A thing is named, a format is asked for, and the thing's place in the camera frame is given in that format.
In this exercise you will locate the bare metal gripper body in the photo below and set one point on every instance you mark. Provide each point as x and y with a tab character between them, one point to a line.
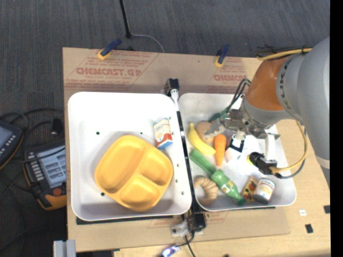
242	122

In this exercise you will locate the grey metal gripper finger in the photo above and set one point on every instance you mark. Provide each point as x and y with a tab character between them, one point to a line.
212	134
218	123

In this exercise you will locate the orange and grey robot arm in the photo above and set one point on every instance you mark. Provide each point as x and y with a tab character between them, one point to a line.
302	90

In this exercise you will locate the tan bread roll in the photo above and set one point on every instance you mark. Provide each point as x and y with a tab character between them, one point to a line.
202	128

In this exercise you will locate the yellow banana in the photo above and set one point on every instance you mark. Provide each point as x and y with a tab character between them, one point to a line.
198	142

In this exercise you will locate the orange carrot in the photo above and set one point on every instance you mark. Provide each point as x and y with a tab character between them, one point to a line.
220	149

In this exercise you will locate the white and black bottle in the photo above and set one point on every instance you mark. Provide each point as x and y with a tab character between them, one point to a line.
235	147

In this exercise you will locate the green cucumber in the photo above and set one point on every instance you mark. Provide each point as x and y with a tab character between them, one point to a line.
202	160

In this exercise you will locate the thin black and white rod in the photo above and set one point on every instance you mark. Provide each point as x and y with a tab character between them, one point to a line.
180	122

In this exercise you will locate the white and orange carton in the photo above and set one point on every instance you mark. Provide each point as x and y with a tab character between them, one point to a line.
163	134

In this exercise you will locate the green bottle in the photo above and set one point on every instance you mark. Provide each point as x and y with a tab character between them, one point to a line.
226	186

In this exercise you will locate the tan croissant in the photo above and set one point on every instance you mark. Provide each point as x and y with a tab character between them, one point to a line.
210	190

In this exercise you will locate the pizza slice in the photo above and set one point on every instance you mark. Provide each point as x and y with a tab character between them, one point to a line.
249	190

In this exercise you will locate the white and grey can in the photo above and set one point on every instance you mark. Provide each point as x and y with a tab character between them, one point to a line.
264	191

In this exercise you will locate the white plastic tray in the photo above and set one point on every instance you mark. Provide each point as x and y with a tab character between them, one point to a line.
107	111
278	194

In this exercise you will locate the yellow divided plate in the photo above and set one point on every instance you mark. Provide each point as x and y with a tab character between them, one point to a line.
134	173

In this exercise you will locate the brown cardboard board red print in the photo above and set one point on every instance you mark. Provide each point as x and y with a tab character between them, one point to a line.
112	71

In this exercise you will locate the black cylinder on white bracket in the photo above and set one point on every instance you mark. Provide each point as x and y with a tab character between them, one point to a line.
264	162

